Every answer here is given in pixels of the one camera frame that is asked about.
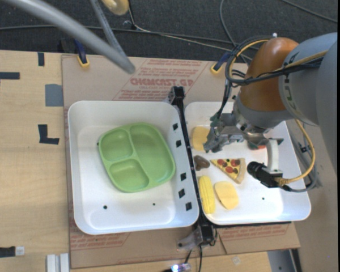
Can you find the toy pizza slice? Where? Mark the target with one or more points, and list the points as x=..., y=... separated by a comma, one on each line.
x=232, y=169

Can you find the white plastic tray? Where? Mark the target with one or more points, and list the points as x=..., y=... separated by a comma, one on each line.
x=266, y=205
x=85, y=180

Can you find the green divided plate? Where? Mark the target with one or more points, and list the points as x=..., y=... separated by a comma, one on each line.
x=136, y=157

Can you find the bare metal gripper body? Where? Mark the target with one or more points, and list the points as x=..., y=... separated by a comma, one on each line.
x=232, y=133

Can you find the thin black rod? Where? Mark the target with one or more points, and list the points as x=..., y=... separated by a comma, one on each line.
x=191, y=157

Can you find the black cylinder on white bracket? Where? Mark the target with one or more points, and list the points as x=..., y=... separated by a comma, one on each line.
x=263, y=173

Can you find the brown cardboard board red print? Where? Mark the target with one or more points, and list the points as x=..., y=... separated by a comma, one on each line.
x=102, y=78

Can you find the yellow toy bread slice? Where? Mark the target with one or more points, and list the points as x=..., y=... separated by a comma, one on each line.
x=198, y=139
x=226, y=195

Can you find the red and green toy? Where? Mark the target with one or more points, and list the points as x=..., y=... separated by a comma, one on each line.
x=259, y=146

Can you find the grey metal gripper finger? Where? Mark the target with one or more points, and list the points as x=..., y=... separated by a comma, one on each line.
x=209, y=142
x=219, y=146

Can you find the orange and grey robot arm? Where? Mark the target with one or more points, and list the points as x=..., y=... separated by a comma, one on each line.
x=272, y=75

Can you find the yellow toy corn cob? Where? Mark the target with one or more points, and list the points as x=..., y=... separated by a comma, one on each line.
x=207, y=194

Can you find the brown toy lump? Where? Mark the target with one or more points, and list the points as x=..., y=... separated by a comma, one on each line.
x=201, y=163

